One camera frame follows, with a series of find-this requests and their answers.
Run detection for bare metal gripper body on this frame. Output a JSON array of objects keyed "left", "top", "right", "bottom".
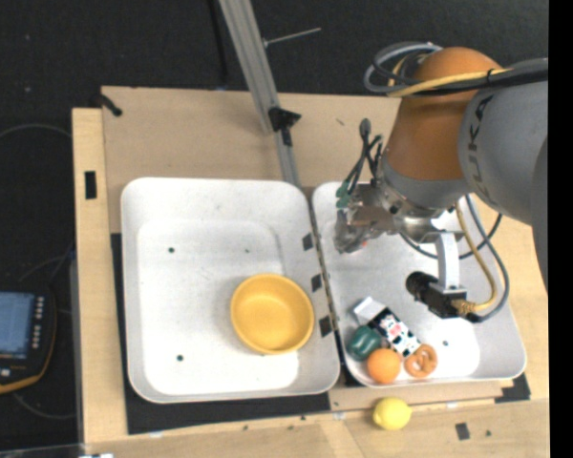
[{"left": 347, "top": 184, "right": 446, "bottom": 245}]

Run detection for white plastic tray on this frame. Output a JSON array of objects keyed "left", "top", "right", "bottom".
[
  {"left": 119, "top": 177, "right": 342, "bottom": 405},
  {"left": 311, "top": 180, "right": 528, "bottom": 389}
]

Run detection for white cow print carton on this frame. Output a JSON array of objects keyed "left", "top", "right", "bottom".
[{"left": 352, "top": 296, "right": 423, "bottom": 358}]

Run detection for green toy pepper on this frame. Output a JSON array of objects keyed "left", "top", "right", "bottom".
[{"left": 346, "top": 325, "right": 383, "bottom": 363}]

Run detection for yellow bowl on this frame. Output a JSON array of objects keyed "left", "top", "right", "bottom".
[{"left": 229, "top": 273, "right": 316, "bottom": 356}]

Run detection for orange toy orange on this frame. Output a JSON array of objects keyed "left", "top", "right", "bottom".
[{"left": 366, "top": 347, "right": 403, "bottom": 385}]

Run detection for brown toy pretzel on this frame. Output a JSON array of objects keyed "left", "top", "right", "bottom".
[{"left": 403, "top": 343, "right": 439, "bottom": 380}]

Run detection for pale wood board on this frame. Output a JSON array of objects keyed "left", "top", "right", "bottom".
[{"left": 99, "top": 86, "right": 550, "bottom": 412}]

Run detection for yellow toy lemon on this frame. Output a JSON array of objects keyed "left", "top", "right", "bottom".
[{"left": 372, "top": 396, "right": 414, "bottom": 431}]

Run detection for black cylinder on white bracket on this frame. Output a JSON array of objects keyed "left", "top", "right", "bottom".
[{"left": 405, "top": 231, "right": 469, "bottom": 320}]

